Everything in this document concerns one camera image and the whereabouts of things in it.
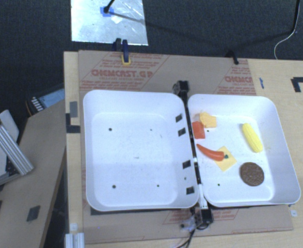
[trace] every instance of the black floor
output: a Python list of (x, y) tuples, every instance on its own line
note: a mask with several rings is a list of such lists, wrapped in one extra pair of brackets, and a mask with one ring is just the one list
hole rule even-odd
[[(293, 26), (296, 0), (143, 0), (149, 46), (132, 52), (274, 59), (275, 44)], [(71, 41), (70, 0), (0, 0), (0, 112), (17, 125), (25, 100), (63, 82), (63, 52), (110, 50)], [(303, 60), (303, 0), (296, 34), (277, 48)]]

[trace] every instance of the white container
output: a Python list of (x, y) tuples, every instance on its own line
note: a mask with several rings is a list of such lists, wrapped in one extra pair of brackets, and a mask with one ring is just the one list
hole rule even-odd
[[(194, 95), (190, 118), (200, 112), (218, 126), (198, 143), (226, 146), (237, 163), (223, 172), (198, 149), (203, 194), (217, 207), (292, 204), (300, 188), (274, 104), (264, 97)], [(83, 100), (86, 195), (100, 211), (188, 208), (198, 200), (192, 146), (182, 100), (174, 94), (93, 90)], [(250, 123), (264, 150), (254, 153), (241, 125)], [(239, 167), (255, 162), (265, 180), (246, 185)]]

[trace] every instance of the brown patty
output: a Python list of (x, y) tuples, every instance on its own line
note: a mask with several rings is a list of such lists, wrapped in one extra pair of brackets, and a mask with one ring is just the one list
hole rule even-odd
[(244, 163), (240, 167), (240, 176), (242, 180), (252, 186), (260, 185), (264, 181), (264, 171), (255, 163)]

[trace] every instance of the tray with toy food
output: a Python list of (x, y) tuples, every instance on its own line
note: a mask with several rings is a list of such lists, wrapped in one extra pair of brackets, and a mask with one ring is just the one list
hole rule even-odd
[(86, 196), (100, 211), (292, 204), (300, 188), (265, 97), (93, 90)]

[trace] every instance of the orange toy food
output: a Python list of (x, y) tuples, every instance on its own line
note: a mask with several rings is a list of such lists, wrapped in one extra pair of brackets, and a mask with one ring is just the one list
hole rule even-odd
[(223, 151), (212, 151), (203, 147), (200, 144), (196, 144), (196, 146), (204, 155), (215, 161), (222, 161), (225, 158), (225, 153)]
[(201, 122), (195, 121), (192, 123), (193, 133), (195, 138), (205, 138), (204, 126)]

